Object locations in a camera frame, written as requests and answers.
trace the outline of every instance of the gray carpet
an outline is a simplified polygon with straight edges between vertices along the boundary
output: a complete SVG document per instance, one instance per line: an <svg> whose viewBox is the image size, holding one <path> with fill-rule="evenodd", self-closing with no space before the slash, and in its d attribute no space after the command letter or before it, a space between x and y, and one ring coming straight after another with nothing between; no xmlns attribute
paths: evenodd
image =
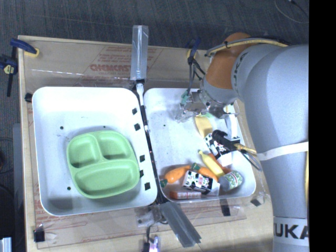
<svg viewBox="0 0 336 252"><path fill-rule="evenodd" d="M18 35L130 43L132 26L147 25L149 45L184 47L200 37L201 49L243 31L309 42L309 0L0 0L0 53L10 56ZM20 122L17 76L6 96L8 75L0 70L0 185L13 192L13 125Z"/></svg>

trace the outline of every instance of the wire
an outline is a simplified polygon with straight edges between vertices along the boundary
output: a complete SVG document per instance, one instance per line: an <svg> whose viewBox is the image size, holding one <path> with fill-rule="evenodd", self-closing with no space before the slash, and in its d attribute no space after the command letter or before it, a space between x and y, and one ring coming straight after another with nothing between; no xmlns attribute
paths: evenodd
<svg viewBox="0 0 336 252"><path fill-rule="evenodd" d="M307 194L307 226L308 226L308 232L309 231L309 184L308 184L308 194Z"/></svg>
<svg viewBox="0 0 336 252"><path fill-rule="evenodd" d="M302 9L302 7L300 7L300 6L299 6L297 3L295 3L293 0L287 0L287 1L290 2L291 4L297 6L297 7L298 7L298 8L305 14L305 16L307 17L307 19L309 19L308 14ZM277 5L277 0L274 0L274 4L275 4L275 7L277 8L277 10L278 10L281 14L283 14L286 18L292 20L293 22L301 23L301 24L308 24L308 23L309 23L309 21L308 21L308 22L300 22L300 21L298 21L298 20L296 20L296 19L293 19L293 18L289 17L288 15L286 15L286 14L285 14L283 11L281 11L281 9L278 7L278 5Z"/></svg>
<svg viewBox="0 0 336 252"><path fill-rule="evenodd" d="M241 45L246 45L246 44L257 44L257 43L264 43L264 44L271 44L271 45L276 45L279 47L287 47L288 44L282 43L278 40L274 40L274 39L268 39L268 38L244 38L244 39L239 39L239 40L235 40L235 41L231 41L231 42L224 42L223 44L220 44L214 48L209 49L205 56L211 56L212 54L214 54L217 51L223 50L223 49L227 49L227 48L231 48L231 47L236 47L236 46L241 46Z"/></svg>
<svg viewBox="0 0 336 252"><path fill-rule="evenodd" d="M165 218L161 217L160 219L156 220L153 224L149 225L146 229L146 237L147 237L147 244L149 244L149 241L152 242L152 240L150 239L149 235L151 233L151 227L157 223L157 222L160 222L162 224L168 224L168 222L166 222Z"/></svg>
<svg viewBox="0 0 336 252"><path fill-rule="evenodd" d="M1 138L0 138L0 141L13 142L13 139L12 139L12 138L9 138L9 137L1 137ZM2 169L3 166L4 166L4 158L3 158L3 156L2 156L2 154L1 154L1 152L0 152L0 171L1 171L1 169ZM12 171L12 170L13 170L13 168L12 168L12 169L9 169L9 170L7 170L7 171L5 171L5 172L0 172L0 174L6 174L6 173L8 173L8 172L10 172L10 171Z"/></svg>
<svg viewBox="0 0 336 252"><path fill-rule="evenodd" d="M308 197L309 197L309 152L307 151L306 156L306 172L305 172L305 178L304 178L304 192L306 195L306 203L308 205Z"/></svg>
<svg viewBox="0 0 336 252"><path fill-rule="evenodd" d="M198 62L195 59L193 59L193 64L203 75L205 75L205 72L201 69L200 65L198 64Z"/></svg>
<svg viewBox="0 0 336 252"><path fill-rule="evenodd" d="M285 41L285 40L283 40L282 38L278 38L278 37L276 37L276 36L270 36L270 35L267 35L267 36L264 36L264 35L257 35L257 36L254 36L254 38L270 39L270 40L274 40L274 41L279 42L279 43L283 43L283 44L288 45L288 46L291 45L290 42Z"/></svg>
<svg viewBox="0 0 336 252"><path fill-rule="evenodd" d="M190 64L189 65L189 86L188 86L188 89L187 89L187 95L189 95L189 93L190 93L192 84L193 84L192 64Z"/></svg>
<svg viewBox="0 0 336 252"><path fill-rule="evenodd" d="M241 154L245 157L245 159L248 160L248 162L256 168L258 171L262 172L263 168L261 167L261 164L246 150L240 150Z"/></svg>

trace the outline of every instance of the white strap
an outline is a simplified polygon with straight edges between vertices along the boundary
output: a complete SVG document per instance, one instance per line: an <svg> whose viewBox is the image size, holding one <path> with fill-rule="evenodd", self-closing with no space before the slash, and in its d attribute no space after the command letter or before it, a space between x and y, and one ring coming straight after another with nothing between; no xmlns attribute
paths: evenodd
<svg viewBox="0 0 336 252"><path fill-rule="evenodd" d="M260 161L266 161L266 160L270 160L270 159L273 159L275 157L282 156L282 155L308 151L308 147L309 147L309 142L285 145L285 146L280 146L275 149L271 149L264 153L258 153L257 156Z"/></svg>
<svg viewBox="0 0 336 252"><path fill-rule="evenodd" d="M225 123L228 138L229 139L236 138L238 136L238 124L236 116L234 114L226 116Z"/></svg>

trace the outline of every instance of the yellow object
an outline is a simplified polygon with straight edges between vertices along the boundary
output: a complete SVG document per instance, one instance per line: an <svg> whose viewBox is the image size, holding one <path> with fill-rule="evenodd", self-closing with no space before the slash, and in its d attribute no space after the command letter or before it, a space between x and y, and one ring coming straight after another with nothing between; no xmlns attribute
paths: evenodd
<svg viewBox="0 0 336 252"><path fill-rule="evenodd" d="M35 48L35 49L36 49L36 53L35 54L34 53L29 53L29 52L25 51L25 55L33 57L33 58L37 57L40 54L40 50L38 48Z"/></svg>
<svg viewBox="0 0 336 252"><path fill-rule="evenodd" d="M204 154L201 150L198 152L202 156L204 164L217 176L221 177L225 175L222 168L207 154Z"/></svg>
<svg viewBox="0 0 336 252"><path fill-rule="evenodd" d="M213 132L212 125L207 117L196 116L195 123L200 135L205 138L209 133Z"/></svg>

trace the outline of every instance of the blue clamp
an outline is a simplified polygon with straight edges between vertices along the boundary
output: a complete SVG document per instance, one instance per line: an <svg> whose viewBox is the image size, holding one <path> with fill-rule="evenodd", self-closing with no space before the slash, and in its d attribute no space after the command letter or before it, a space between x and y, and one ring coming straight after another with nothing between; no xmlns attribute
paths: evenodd
<svg viewBox="0 0 336 252"><path fill-rule="evenodd" d="M10 40L10 45L13 46L13 48L20 48L20 49L23 49L24 51L32 53L32 54L37 53L37 50L34 47L32 47L30 44L28 44L28 43L26 43L22 40L19 40L19 39L12 38Z"/></svg>
<svg viewBox="0 0 336 252"><path fill-rule="evenodd" d="M37 54L37 49L19 39L12 38L10 40L10 45L13 47L12 56L8 57L6 55L2 55L0 57L0 69L3 69L3 71L9 76L7 85L7 97L10 97L11 95L10 92L12 90L13 75L15 75L18 72L18 63L16 58L17 48L23 49L24 51L31 53L33 55Z"/></svg>
<svg viewBox="0 0 336 252"><path fill-rule="evenodd" d="M201 43L201 39L198 37L194 42L193 42L193 47L190 51L190 54L189 54L189 57L188 57L188 64L191 65L194 61L194 56L196 54L196 51L198 49L198 46L200 45Z"/></svg>

